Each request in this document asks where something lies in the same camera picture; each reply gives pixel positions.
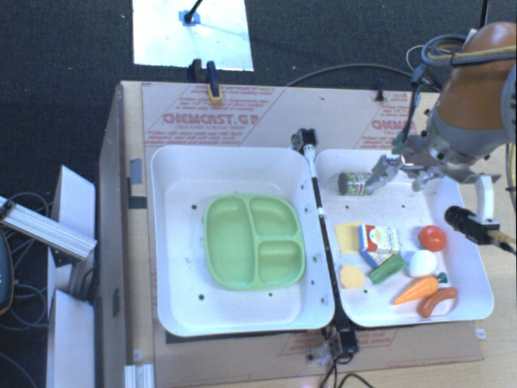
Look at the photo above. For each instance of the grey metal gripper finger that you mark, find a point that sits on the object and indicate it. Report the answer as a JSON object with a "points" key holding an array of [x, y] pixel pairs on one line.
{"points": [[422, 180], [381, 174]]}

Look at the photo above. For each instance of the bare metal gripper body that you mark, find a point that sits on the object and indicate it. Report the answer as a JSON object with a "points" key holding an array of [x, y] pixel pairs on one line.
{"points": [[434, 161]]}

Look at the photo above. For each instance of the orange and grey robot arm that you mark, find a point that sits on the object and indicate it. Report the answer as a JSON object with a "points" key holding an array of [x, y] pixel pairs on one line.
{"points": [[472, 95]]}

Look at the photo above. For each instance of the small green labelled can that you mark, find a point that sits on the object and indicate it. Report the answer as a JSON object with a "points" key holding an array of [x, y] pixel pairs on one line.
{"points": [[353, 184]]}

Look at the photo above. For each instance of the white plastic tray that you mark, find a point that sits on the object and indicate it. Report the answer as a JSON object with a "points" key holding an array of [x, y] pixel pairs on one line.
{"points": [[182, 200], [404, 208]]}

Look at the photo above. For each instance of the red tomato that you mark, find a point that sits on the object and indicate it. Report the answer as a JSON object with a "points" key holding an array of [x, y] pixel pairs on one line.
{"points": [[431, 238]]}

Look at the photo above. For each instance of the white orange and blue carton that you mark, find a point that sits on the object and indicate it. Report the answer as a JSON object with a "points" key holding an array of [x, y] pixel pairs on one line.
{"points": [[379, 241]]}

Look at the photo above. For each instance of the yellow cheese slice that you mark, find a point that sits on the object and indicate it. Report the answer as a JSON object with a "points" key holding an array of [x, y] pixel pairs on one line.
{"points": [[346, 236]]}

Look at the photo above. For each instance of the thin black and white rod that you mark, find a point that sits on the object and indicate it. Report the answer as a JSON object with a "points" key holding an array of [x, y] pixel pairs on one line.
{"points": [[323, 224]]}

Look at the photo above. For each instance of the white egg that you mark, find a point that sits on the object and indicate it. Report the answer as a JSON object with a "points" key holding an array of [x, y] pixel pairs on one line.
{"points": [[423, 263]]}

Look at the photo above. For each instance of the green rectangular block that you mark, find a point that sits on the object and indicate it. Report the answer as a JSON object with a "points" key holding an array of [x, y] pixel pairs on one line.
{"points": [[387, 269]]}

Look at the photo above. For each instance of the yellow biscuit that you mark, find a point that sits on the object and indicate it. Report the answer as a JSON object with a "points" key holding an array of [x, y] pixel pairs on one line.
{"points": [[351, 277]]}

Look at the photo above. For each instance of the orange carrot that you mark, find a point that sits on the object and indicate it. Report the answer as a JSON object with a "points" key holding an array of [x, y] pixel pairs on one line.
{"points": [[418, 290]]}

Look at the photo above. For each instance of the orange sausage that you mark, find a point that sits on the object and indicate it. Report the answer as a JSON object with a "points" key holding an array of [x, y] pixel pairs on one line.
{"points": [[436, 300]]}

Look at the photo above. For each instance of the brown cardboard board red print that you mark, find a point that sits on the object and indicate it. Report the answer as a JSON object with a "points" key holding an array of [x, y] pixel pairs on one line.
{"points": [[258, 115]]}

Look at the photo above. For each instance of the green divided plate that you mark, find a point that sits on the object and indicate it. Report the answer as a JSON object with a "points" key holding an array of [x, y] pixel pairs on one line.
{"points": [[253, 241]]}

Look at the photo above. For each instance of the black cylinder on white bracket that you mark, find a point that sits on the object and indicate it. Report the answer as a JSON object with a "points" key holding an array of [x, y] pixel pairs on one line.
{"points": [[470, 218]]}

